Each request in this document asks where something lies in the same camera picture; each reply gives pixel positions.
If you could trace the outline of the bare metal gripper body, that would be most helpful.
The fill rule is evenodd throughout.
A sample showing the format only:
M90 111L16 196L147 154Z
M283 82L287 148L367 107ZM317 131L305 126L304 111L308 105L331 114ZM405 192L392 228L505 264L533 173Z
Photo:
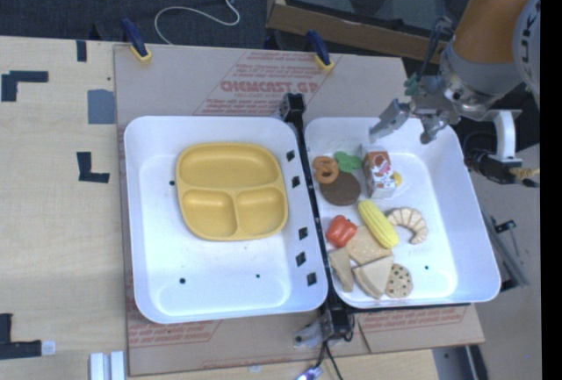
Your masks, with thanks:
M476 90L456 74L413 76L409 96L413 114L436 116L451 123L459 118L480 121L495 102L495 96Z

